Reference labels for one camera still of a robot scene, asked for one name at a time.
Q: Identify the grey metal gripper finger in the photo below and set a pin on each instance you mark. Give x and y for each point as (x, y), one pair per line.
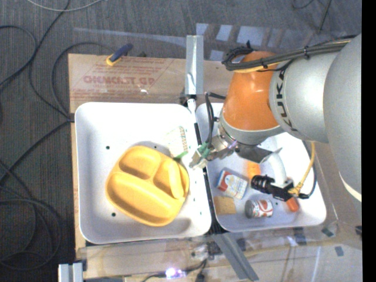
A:
(194, 161)
(203, 162)

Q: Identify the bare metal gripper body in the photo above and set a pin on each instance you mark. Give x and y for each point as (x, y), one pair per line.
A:
(221, 147)

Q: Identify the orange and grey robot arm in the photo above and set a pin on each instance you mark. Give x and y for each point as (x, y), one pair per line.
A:
(305, 98)

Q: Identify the white carton with green print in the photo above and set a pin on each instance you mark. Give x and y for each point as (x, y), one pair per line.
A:
(177, 141)

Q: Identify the white and red carton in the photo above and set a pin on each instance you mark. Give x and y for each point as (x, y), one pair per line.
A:
(232, 184)

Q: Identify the orange carrot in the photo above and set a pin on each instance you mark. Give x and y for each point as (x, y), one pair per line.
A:
(253, 170)

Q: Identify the brown square biscuit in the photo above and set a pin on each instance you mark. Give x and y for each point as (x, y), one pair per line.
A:
(224, 205)

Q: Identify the yellow divided plate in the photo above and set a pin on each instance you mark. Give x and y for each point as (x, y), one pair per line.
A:
(138, 192)

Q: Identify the red and white can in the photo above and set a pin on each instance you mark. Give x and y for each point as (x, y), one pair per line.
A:
(260, 208)

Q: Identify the white plastic tray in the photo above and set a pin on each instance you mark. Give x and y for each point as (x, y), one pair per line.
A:
(97, 128)
(305, 213)

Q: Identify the brown cardboard board red print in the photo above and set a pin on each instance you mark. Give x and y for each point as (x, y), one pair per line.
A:
(117, 78)

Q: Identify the black cylinder on white bracket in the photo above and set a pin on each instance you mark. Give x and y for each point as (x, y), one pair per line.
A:
(279, 169)

